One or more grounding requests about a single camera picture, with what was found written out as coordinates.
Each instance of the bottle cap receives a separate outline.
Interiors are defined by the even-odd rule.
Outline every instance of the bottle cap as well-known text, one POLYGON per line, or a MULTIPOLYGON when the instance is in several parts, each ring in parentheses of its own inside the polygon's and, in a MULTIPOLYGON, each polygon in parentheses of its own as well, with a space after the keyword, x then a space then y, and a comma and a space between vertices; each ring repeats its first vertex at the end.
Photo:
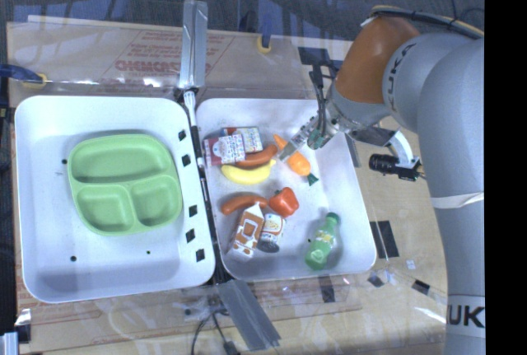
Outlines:
POLYGON ((337 213, 329 212, 326 214, 326 218, 333 219, 336 223, 340 223, 340 216, 337 213))

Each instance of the white tray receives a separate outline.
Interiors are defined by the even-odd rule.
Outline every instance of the white tray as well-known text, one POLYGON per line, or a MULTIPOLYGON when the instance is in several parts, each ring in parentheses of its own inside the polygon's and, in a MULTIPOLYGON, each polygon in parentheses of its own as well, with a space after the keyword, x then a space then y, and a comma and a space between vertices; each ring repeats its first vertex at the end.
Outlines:
POLYGON ((212 276, 212 239, 181 106, 161 98, 35 96, 17 108, 15 130, 22 274, 34 297, 116 297, 198 286, 212 276), (81 141, 112 133, 148 133, 169 148, 184 200, 184 211, 170 225, 102 236, 82 223, 63 161, 81 141), (187 242, 191 230, 194 238, 187 242))
MULTIPOLYGON (((210 99, 198 107, 197 123, 201 139, 217 136, 224 127, 258 126, 263 143, 268 144, 274 142, 274 133, 289 139, 316 111, 315 100, 210 99)), ((207 168, 222 262, 233 277, 258 281, 361 273, 375 262, 375 242, 345 136, 337 135, 316 152, 305 147, 302 153, 319 178, 311 187, 305 178, 280 161, 273 167, 271 176, 258 185, 237 185, 221 173, 219 166, 207 168), (221 205, 243 192, 269 198, 284 186, 293 188, 300 208, 287 219, 280 250, 275 254, 256 250, 247 263, 231 259, 227 252, 240 214, 225 216, 220 211, 221 205), (305 264, 304 255, 309 248, 308 239, 328 212, 336 212, 341 217, 342 245, 338 257, 326 269, 315 272, 305 264)))

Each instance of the orange carrot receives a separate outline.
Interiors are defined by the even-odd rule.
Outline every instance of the orange carrot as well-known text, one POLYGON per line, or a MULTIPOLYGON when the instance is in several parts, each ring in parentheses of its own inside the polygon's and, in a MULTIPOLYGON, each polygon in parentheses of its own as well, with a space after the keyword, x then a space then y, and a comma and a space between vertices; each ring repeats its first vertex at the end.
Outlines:
MULTIPOLYGON (((273 134, 274 141, 276 142, 278 148, 280 150, 283 150, 283 148, 286 146, 287 141, 284 140, 282 137, 280 137, 278 134, 273 134)), ((292 155, 289 156, 289 158, 286 160, 289 167, 296 172, 300 176, 307 176, 308 180, 310 182, 310 185, 312 185, 314 182, 316 182, 318 179, 311 174, 311 164, 310 161, 308 161, 303 154, 300 152, 294 152, 292 155)))

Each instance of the table surface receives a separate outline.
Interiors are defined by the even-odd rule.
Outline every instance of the table surface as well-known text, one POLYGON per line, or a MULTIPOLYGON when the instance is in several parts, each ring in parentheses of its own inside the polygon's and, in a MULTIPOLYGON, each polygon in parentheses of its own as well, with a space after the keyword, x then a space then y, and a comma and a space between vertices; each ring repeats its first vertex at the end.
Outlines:
MULTIPOLYGON (((130 39, 130 32, 137 38, 145 31, 165 32, 169 36, 180 31, 181 17, 178 15, 174 15, 172 22, 165 19, 158 25, 144 25, 141 17, 134 15, 141 13, 138 8, 144 8, 147 2, 137 0, 73 0, 73 5, 53 0, 50 5, 55 6, 53 14, 58 16, 54 18, 42 18, 41 7, 32 7, 29 3, 21 0, 19 11, 15 11, 16 19, 7 29, 9 63, 36 72, 55 70, 59 74, 60 67, 63 67, 64 72, 69 70, 64 75, 70 75, 72 84, 85 80, 86 67, 95 67, 100 73, 97 78, 106 79, 105 93, 108 94, 115 92, 115 89, 108 88, 109 79, 117 75, 109 68, 115 67, 112 65, 115 63, 114 52, 117 49, 130 50, 133 44, 138 44, 130 39), (89 35, 81 33, 89 29, 89 35), (107 48, 110 64, 102 62, 105 59, 102 56, 99 64, 93 61, 92 52, 100 52, 100 44, 105 44, 108 37, 101 35, 101 31, 115 33, 115 49, 107 48), (123 32, 126 32, 124 36, 117 34, 123 32), (92 48, 86 46, 90 41, 92 48)), ((157 2, 156 6, 160 11, 173 14, 182 11, 181 3, 157 2)), ((266 3, 255 9, 264 13, 269 8, 266 3)), ((284 35, 277 22, 284 12, 280 12, 278 5, 273 8, 275 28, 269 54, 248 52, 258 33, 208 32, 208 86, 198 95, 199 102, 214 96, 256 98, 263 92, 278 98, 314 97, 308 76, 310 58, 329 57, 338 64, 352 42, 339 38, 284 35), (233 69, 239 70, 243 81, 237 83, 238 87, 226 87, 225 84, 232 80, 229 75, 236 79, 233 69), (297 80, 269 90, 265 86, 268 82, 263 78, 265 75, 276 76, 277 70, 284 78, 290 75, 297 80), (248 72, 258 73, 260 81, 246 86, 248 72)), ((177 47, 178 44, 172 43, 165 49, 165 61, 179 62, 180 54, 170 53, 177 47)), ((129 54, 130 59, 150 58, 142 56, 138 47, 134 49, 129 54)), ((159 58, 162 50, 159 48, 154 57, 159 58)), ((12 106, 17 106, 27 96, 45 93, 44 90, 23 90, 19 86, 10 87, 12 106)), ((89 94, 100 90, 86 91, 83 88, 82 91, 68 92, 86 91, 89 94)), ((383 126, 399 128, 391 118, 383 120, 383 126)), ((417 136, 402 131, 414 152, 419 154, 417 136)), ((282 337, 279 347, 260 353, 441 353, 446 311, 445 260, 426 182, 407 182, 369 170, 369 156, 378 149, 359 142, 355 145, 360 163, 356 169, 357 177, 371 228, 374 236, 382 237, 377 242, 380 256, 369 272, 332 276, 326 278, 329 282, 325 283, 309 279, 251 284, 260 305, 282 337)), ((195 330, 206 313, 205 301, 215 292, 214 286, 58 305, 47 305, 34 299, 21 278, 14 170, 13 184, 17 305, 19 315, 31 315, 31 340, 21 344, 21 353, 173 353, 174 348, 190 353, 195 330)), ((219 321, 224 335, 233 340, 241 352, 248 351, 231 319, 220 316, 219 321)), ((212 322, 198 336, 196 351, 223 353, 221 336, 212 322)))

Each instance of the green bottle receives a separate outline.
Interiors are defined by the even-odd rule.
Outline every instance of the green bottle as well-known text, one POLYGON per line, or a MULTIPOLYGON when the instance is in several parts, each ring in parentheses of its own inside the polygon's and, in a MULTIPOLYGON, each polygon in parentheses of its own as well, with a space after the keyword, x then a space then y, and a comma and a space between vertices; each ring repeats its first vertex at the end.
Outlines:
POLYGON ((317 229, 305 255, 305 262, 313 270, 323 269, 328 262, 328 255, 336 244, 339 223, 340 217, 337 213, 328 213, 324 225, 317 229))

